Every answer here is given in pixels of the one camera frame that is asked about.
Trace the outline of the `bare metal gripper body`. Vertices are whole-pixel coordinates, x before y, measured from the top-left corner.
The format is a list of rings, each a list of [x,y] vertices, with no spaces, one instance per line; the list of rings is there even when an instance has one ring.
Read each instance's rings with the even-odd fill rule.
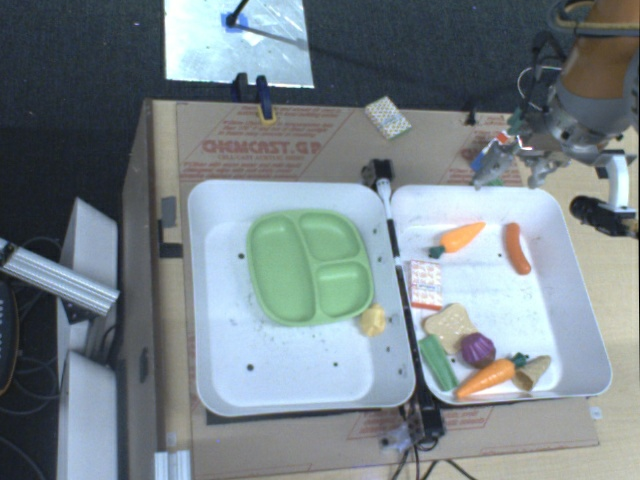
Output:
[[[610,149],[612,135],[601,134],[575,120],[553,116],[531,116],[518,134],[519,156],[526,161],[565,166],[576,161],[590,166],[604,165],[608,158],[621,153]]]

